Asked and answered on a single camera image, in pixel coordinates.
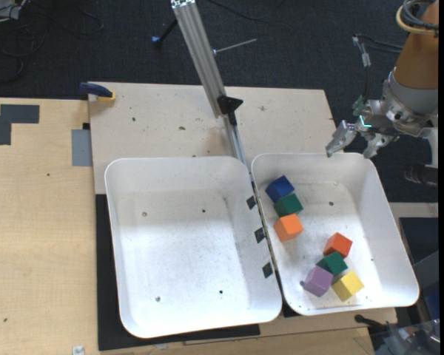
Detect dark orange cube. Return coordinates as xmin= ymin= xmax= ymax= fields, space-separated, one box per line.
xmin=322 ymin=231 xmax=354 ymax=260

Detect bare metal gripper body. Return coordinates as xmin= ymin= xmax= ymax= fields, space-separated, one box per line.
xmin=356 ymin=99 xmax=440 ymax=138

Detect blue cube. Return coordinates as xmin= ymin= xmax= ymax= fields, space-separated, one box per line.
xmin=264 ymin=175 xmax=296 ymax=204

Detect purple cube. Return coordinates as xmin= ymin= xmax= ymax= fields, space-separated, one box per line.
xmin=302 ymin=265 xmax=334 ymax=298

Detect green cube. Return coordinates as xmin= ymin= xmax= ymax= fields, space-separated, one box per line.
xmin=273 ymin=192 xmax=304 ymax=217
xmin=315 ymin=251 xmax=349 ymax=276

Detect pale wood board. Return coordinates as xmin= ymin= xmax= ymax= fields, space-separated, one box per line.
xmin=87 ymin=82 xmax=399 ymax=348

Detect light orange cube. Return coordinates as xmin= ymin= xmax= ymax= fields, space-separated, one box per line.
xmin=272 ymin=213 xmax=305 ymax=243

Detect black cylinder on white bracket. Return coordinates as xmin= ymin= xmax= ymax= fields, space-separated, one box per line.
xmin=403 ymin=126 xmax=440 ymax=189

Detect white plastic tray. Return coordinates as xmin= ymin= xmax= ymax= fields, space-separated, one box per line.
xmin=250 ymin=152 xmax=420 ymax=317
xmin=104 ymin=155 xmax=283 ymax=339

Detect yellow cube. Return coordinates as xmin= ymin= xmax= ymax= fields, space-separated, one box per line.
xmin=331 ymin=270 xmax=366 ymax=302

